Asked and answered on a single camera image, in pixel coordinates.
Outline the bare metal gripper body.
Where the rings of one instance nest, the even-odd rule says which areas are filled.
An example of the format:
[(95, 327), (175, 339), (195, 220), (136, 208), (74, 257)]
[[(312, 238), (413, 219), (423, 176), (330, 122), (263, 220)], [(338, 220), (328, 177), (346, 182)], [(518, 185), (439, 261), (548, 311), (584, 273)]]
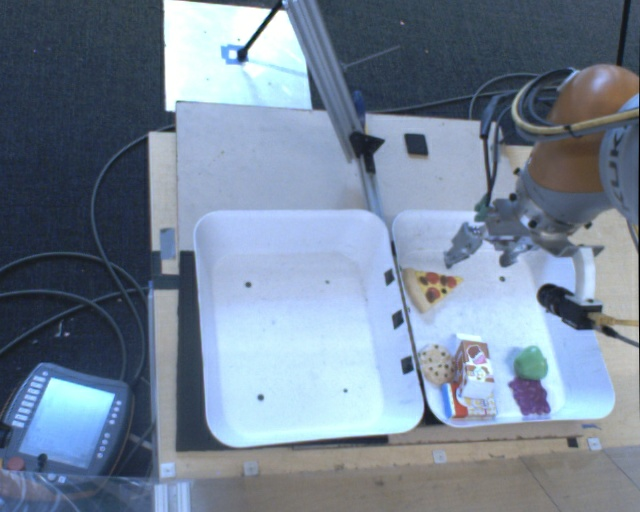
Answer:
[(603, 211), (602, 197), (509, 197), (492, 203), (483, 200), (484, 238), (497, 250), (500, 241), (529, 238), (535, 244), (533, 250), (572, 257), (579, 246), (570, 237)]

